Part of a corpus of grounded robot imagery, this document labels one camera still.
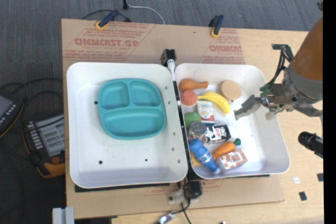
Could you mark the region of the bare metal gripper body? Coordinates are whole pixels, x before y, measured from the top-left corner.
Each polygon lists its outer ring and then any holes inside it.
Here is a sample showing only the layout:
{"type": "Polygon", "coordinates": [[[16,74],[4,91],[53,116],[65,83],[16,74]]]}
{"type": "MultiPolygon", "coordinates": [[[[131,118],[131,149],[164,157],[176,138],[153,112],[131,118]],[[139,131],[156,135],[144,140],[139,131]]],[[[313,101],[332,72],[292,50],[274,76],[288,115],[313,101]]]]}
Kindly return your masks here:
{"type": "Polygon", "coordinates": [[[293,86],[276,83],[261,87],[261,103],[272,113],[296,110],[302,114],[322,114],[323,110],[313,106],[317,102],[317,99],[305,96],[293,86]]]}

